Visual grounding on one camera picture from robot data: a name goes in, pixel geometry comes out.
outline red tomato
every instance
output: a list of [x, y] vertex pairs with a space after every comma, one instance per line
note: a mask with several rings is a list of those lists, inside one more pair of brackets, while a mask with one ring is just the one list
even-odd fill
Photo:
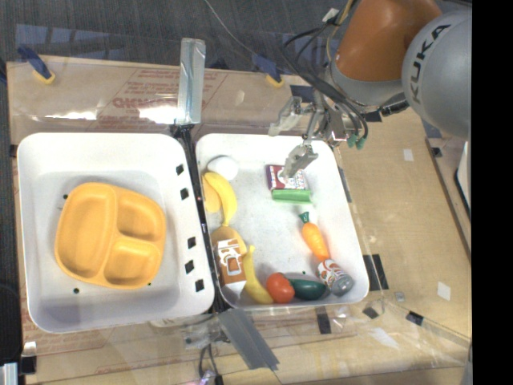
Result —
[[287, 277], [282, 273], [269, 275], [265, 285], [269, 295], [271, 295], [273, 300], [279, 304], [286, 304], [294, 298], [294, 288]]

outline green eraser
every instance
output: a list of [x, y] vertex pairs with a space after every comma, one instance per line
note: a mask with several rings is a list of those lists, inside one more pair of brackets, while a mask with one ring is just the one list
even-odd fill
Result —
[[273, 200], [291, 202], [294, 204], [308, 204], [310, 200], [311, 191], [309, 189], [274, 189], [271, 192]]

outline green connector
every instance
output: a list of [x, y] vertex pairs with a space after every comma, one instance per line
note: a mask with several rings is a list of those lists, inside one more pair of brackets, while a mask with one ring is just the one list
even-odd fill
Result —
[[363, 146], [365, 145], [367, 139], [365, 137], [362, 137], [361, 139], [358, 139], [357, 142], [356, 142], [356, 148], [358, 150], [361, 150], [363, 148]]
[[358, 137], [355, 134], [351, 134], [351, 137], [347, 139], [347, 146], [349, 148], [353, 147], [358, 140]]

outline black hole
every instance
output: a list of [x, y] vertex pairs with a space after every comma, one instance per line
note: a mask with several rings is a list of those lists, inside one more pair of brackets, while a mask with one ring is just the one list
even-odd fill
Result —
[[191, 260], [187, 264], [185, 264], [185, 273], [189, 274], [194, 269], [194, 261]]
[[196, 281], [196, 292], [201, 291], [205, 287], [203, 280], [199, 279]]

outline dark green vegetable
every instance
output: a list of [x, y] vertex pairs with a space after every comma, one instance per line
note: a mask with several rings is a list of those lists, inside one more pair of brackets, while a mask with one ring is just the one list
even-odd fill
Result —
[[326, 286], [322, 282], [308, 279], [289, 279], [295, 291], [295, 297], [306, 301], [313, 301], [322, 297]]

